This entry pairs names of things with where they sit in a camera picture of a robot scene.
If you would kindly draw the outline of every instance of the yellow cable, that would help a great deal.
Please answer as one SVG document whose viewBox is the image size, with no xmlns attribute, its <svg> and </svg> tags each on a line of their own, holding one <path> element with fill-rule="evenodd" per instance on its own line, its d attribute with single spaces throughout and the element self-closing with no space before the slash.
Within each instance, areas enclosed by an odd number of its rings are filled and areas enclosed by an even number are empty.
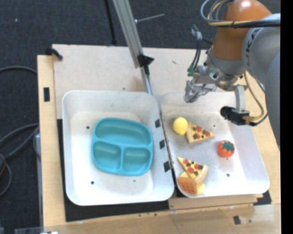
<svg viewBox="0 0 293 234">
<path fill-rule="evenodd" d="M 250 87 L 250 83 L 249 83 L 249 80 L 247 78 L 246 72 L 244 73 L 244 78 L 245 78 L 246 84 L 247 84 L 247 86 L 248 86 L 248 88 L 250 90 L 251 95 L 253 96 L 253 98 L 255 99 L 255 101 L 257 102 L 257 104 L 258 104 L 258 106 L 260 107 L 260 110 L 261 110 L 261 114 L 259 116 L 243 116 L 242 117 L 242 119 L 244 119 L 247 123 L 250 123 L 253 120 L 261 119 L 264 116 L 265 112 L 264 112 L 264 108 L 263 108 L 262 104 L 259 102 L 259 100 L 257 99 L 257 97 L 255 96 L 253 90 Z"/>
</svg>

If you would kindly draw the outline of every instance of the black fabric background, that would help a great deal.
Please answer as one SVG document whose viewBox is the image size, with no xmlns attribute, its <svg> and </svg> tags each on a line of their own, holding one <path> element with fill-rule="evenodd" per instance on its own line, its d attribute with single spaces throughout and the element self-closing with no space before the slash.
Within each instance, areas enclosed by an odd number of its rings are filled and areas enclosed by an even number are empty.
<svg viewBox="0 0 293 234">
<path fill-rule="evenodd" d="M 194 48 L 188 28 L 194 23 L 203 37 L 212 39 L 199 10 L 205 0 L 129 0 L 136 19 L 165 13 L 164 17 L 137 25 L 143 47 Z M 271 12 L 281 11 L 281 0 L 258 0 Z M 118 18 L 109 0 L 118 46 L 126 46 Z M 104 0 L 0 0 L 0 68 L 22 65 L 37 69 L 37 55 L 54 43 L 110 45 Z M 27 71 L 0 73 L 0 138 L 21 126 L 39 121 L 37 77 Z M 8 153 L 32 130 L 23 132 L 0 149 Z M 13 180 L 0 197 L 5 233 L 39 226 L 36 155 L 28 144 L 10 159 Z M 4 173 L 2 189 L 8 179 Z"/>
</svg>

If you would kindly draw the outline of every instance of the lemon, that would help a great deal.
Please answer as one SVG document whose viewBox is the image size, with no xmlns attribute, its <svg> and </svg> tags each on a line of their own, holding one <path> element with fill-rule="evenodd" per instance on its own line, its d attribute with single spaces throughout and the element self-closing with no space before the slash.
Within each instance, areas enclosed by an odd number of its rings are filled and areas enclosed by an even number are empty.
<svg viewBox="0 0 293 234">
<path fill-rule="evenodd" d="M 174 131 L 180 135 L 184 135 L 188 130 L 188 121 L 183 117 L 178 117 L 173 124 Z"/>
</svg>

